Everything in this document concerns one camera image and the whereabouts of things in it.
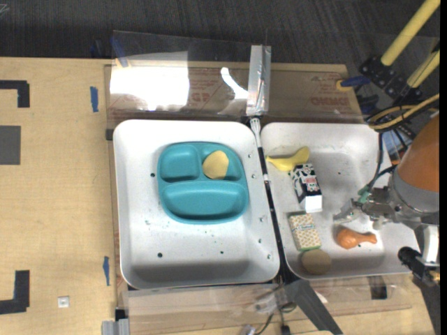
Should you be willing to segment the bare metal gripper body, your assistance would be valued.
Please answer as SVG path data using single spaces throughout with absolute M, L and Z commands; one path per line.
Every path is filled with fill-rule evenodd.
M 391 198 L 390 189 L 373 188 L 360 207 L 372 222 L 396 222 L 395 206 Z

